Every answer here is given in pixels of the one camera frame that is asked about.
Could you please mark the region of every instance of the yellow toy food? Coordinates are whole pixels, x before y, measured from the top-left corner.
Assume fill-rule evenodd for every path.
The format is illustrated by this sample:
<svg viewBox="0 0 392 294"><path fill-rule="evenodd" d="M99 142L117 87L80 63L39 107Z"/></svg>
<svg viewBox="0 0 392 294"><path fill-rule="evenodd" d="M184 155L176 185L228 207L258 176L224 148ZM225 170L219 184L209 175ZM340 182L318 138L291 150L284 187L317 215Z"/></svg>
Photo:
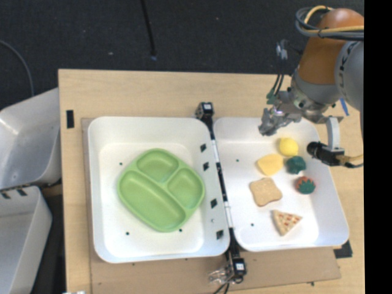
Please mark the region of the yellow toy food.
<svg viewBox="0 0 392 294"><path fill-rule="evenodd" d="M283 167L283 157L279 154L269 154L259 159L257 166L266 176L274 175Z"/></svg>
<svg viewBox="0 0 392 294"><path fill-rule="evenodd" d="M298 144L292 138L281 138L281 141L279 143L279 150L284 156L296 156L298 154Z"/></svg>

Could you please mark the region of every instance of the toy pizza slice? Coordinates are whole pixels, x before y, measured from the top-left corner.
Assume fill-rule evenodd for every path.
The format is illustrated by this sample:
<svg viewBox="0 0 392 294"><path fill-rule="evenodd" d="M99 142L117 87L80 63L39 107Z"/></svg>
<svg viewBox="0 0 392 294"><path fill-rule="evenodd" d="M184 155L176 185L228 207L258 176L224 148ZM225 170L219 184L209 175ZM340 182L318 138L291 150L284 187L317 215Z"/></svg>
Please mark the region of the toy pizza slice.
<svg viewBox="0 0 392 294"><path fill-rule="evenodd" d="M272 213L275 226L282 236L295 227L302 219L302 217L297 214L283 213L279 210L272 210Z"/></svg>

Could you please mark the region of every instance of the toy food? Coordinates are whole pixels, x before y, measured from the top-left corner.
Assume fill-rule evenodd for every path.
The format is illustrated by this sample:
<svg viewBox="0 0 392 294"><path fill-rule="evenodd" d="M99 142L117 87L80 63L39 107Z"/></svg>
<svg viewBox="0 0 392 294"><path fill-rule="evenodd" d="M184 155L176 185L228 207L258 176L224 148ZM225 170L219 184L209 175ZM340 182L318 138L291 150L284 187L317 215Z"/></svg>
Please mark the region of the toy food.
<svg viewBox="0 0 392 294"><path fill-rule="evenodd" d="M283 157L279 154L269 154L259 159L257 166L266 176L274 175L283 167Z"/></svg>
<svg viewBox="0 0 392 294"><path fill-rule="evenodd" d="M302 219L301 216L292 213L284 213L279 210L272 210L275 226L283 236L295 227Z"/></svg>
<svg viewBox="0 0 392 294"><path fill-rule="evenodd" d="M282 192L271 178L262 178L252 182L250 188L256 205L259 207L282 198Z"/></svg>
<svg viewBox="0 0 392 294"><path fill-rule="evenodd" d="M298 174L300 171L306 169L305 160L300 156L294 156L286 161L287 171L291 174Z"/></svg>
<svg viewBox="0 0 392 294"><path fill-rule="evenodd" d="M295 188L302 194L310 194L313 193L316 185L312 179L302 176L296 181Z"/></svg>
<svg viewBox="0 0 392 294"><path fill-rule="evenodd" d="M279 142L279 150L284 156L296 156L298 154L298 144L292 138L281 138L281 141Z"/></svg>

